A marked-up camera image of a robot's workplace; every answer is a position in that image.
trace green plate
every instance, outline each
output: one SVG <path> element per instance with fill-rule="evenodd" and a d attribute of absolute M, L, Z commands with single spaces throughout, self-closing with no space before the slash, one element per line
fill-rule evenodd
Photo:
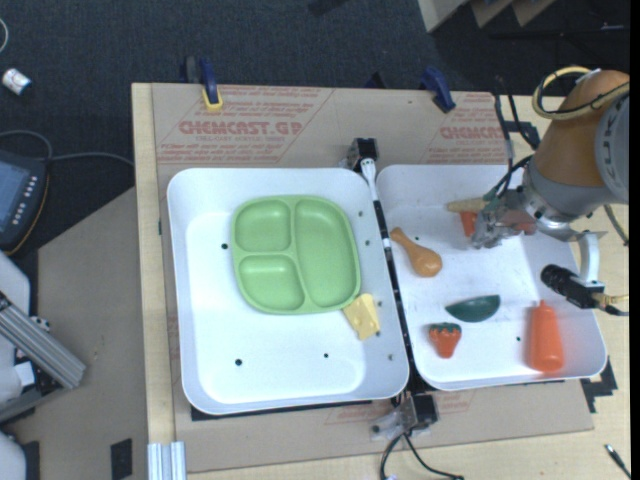
<path fill-rule="evenodd" d="M 246 301 L 275 314 L 342 309 L 360 291 L 349 219 L 316 196 L 275 196 L 240 206 L 232 219 L 236 280 Z"/>

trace yellow cheese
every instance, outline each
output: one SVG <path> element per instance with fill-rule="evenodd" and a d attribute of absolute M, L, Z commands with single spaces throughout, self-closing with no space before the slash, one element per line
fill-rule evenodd
<path fill-rule="evenodd" d="M 351 327 L 358 333 L 358 338 L 366 340 L 380 330 L 378 313 L 373 297 L 368 293 L 363 293 L 351 304 L 342 310 Z"/>

